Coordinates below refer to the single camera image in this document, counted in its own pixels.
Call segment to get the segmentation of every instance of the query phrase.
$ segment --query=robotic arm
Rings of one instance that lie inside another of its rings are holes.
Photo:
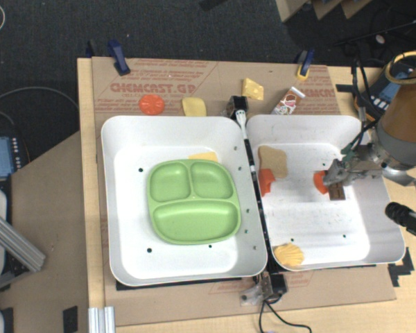
[[[343,159],[333,161],[322,179],[326,187],[339,182],[347,186],[366,176],[384,176],[403,186],[416,186],[416,179],[407,174],[416,167],[416,69],[407,79],[394,79],[392,63],[384,72],[391,82],[401,85],[399,91],[382,117],[364,127],[341,151]],[[369,130],[371,140],[361,145],[363,134]],[[385,214],[416,235],[416,211],[390,203]]]

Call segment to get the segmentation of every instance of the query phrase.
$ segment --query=wooden table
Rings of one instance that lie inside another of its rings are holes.
[[[376,75],[378,72],[377,69],[370,69],[367,71],[367,74],[370,77]],[[334,85],[351,84],[349,67],[329,67],[329,74]],[[106,306],[106,304],[103,282],[100,209],[98,201],[92,62],[90,59],[78,59],[78,86],[89,306],[101,308]],[[336,95],[341,113],[356,115],[354,108],[352,107],[351,95],[337,93],[337,91]],[[386,181],[386,183],[392,200],[403,203],[410,208],[416,207],[416,193],[413,188],[404,188],[388,181]],[[409,276],[400,277],[400,287],[396,289],[397,300],[350,306],[284,311],[282,317],[289,322],[307,324],[315,333],[416,333],[416,238],[404,231],[404,239],[407,247],[410,248],[415,270]],[[268,313],[263,315],[263,326],[266,331],[306,331],[301,328],[285,326],[280,323],[273,314]],[[117,328],[118,333],[258,331],[258,315],[256,314]]]

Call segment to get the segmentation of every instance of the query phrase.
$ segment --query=white tray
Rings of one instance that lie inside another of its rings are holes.
[[[259,115],[247,124],[256,169],[258,149],[287,155],[288,176],[271,184],[262,198],[272,248],[293,243],[305,259],[292,271],[399,261],[405,253],[401,230],[384,209],[390,202],[383,178],[357,180],[345,200],[330,201],[313,184],[360,131],[350,116]]]
[[[267,262],[256,196],[239,126],[225,117],[117,116],[102,131],[110,266],[128,286],[242,278]],[[241,227],[231,238],[175,245],[153,230],[146,180],[160,162],[214,151],[231,173],[239,196]]]

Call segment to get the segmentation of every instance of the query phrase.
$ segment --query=cardboard sheet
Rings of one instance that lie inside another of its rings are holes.
[[[166,115],[183,116],[182,98],[195,96],[204,100],[208,115],[218,116],[231,96],[241,94],[244,78],[255,80],[265,89],[263,101],[248,100],[249,117],[269,114],[292,86],[306,95],[296,114],[340,114],[327,67],[311,66],[309,78],[300,81],[295,77],[297,65],[136,58],[127,63],[132,72],[120,77],[111,58],[92,59],[106,305],[115,307],[117,326],[257,313],[259,307],[240,305],[240,292],[254,284],[252,278],[117,290],[108,257],[101,127],[118,114],[141,114],[138,101],[147,93],[164,99]],[[288,293],[276,309],[395,299],[384,265],[290,272],[286,280]]]

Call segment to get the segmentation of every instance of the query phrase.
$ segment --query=blue clamp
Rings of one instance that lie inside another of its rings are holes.
[[[117,40],[110,40],[108,42],[108,52],[110,53],[110,56],[116,60],[114,66],[116,67],[120,76],[129,74],[131,72],[131,69],[126,64],[122,46]]]
[[[299,53],[294,63],[299,64],[296,76],[300,80],[306,80],[310,71],[311,62],[313,62],[314,49],[311,48],[308,51],[302,51]]]

